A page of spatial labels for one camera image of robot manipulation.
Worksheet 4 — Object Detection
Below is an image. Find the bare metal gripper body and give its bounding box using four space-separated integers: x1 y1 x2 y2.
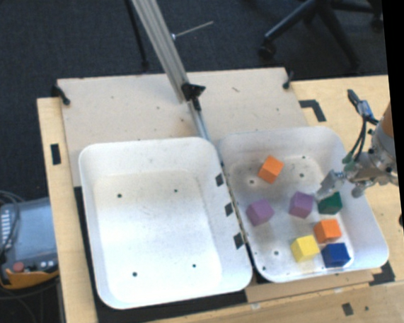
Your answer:
342 146 400 191

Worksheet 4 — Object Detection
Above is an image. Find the green cube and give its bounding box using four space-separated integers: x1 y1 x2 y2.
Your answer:
316 191 344 217

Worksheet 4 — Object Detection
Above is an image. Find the purple cube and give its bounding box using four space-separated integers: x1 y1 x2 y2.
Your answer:
244 196 277 228
286 189 317 221

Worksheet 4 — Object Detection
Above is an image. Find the orange cube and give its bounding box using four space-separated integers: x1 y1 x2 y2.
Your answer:
311 217 343 245
255 153 287 186

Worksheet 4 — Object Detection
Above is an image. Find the white plastic tray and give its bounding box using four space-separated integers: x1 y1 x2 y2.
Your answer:
76 129 256 313
214 119 393 289

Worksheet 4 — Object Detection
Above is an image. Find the blue cube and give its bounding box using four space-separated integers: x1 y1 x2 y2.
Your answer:
320 241 352 269

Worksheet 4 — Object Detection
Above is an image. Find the yellow cube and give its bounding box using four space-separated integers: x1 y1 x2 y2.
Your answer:
289 233 322 264

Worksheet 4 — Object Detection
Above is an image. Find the thin black and white rod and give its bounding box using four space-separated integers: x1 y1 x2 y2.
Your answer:
219 156 251 252

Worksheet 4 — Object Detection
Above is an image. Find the pale wood board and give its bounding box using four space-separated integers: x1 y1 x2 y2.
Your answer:
55 49 377 320

